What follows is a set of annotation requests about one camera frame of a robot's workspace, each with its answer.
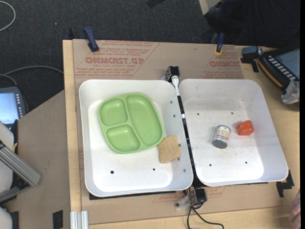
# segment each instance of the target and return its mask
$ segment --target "green plastic plate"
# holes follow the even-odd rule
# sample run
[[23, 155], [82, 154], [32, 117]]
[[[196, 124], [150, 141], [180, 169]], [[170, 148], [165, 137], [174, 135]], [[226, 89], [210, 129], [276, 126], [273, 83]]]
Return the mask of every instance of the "green plastic plate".
[[158, 145], [164, 129], [151, 99], [141, 93], [119, 95], [103, 101], [98, 110], [108, 145], [121, 154]]

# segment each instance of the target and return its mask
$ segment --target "silver can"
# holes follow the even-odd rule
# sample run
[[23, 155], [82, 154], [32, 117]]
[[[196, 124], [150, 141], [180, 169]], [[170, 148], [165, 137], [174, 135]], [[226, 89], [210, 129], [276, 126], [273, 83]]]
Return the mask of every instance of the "silver can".
[[231, 129], [225, 125], [216, 127], [214, 134], [213, 145], [217, 148], [226, 148], [228, 146]]

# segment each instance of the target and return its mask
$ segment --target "device screen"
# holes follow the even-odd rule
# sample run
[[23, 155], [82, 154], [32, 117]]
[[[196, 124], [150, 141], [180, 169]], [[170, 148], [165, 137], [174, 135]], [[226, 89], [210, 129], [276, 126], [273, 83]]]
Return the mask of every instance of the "device screen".
[[12, 124], [19, 119], [14, 93], [0, 93], [0, 120]]
[[278, 55], [275, 59], [300, 79], [300, 49]]

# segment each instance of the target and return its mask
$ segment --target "hand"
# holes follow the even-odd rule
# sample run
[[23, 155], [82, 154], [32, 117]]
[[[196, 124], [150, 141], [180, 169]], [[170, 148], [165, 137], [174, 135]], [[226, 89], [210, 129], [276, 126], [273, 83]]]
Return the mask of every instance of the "hand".
[[291, 203], [288, 219], [293, 229], [301, 229], [301, 189]]

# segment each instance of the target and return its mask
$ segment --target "black carpet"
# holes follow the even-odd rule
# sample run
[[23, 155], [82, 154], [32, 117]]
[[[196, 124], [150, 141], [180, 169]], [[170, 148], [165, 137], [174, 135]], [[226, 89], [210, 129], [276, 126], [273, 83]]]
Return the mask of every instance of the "black carpet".
[[[16, 11], [15, 22], [0, 31], [0, 74], [22, 67], [45, 65], [63, 70], [62, 40], [72, 28], [83, 28], [96, 39], [208, 43], [213, 31], [198, 0], [0, 0]], [[13, 18], [0, 3], [0, 30]], [[63, 75], [49, 69], [25, 69], [10, 74], [23, 91], [29, 110], [64, 89]], [[13, 86], [0, 77], [0, 87]]]

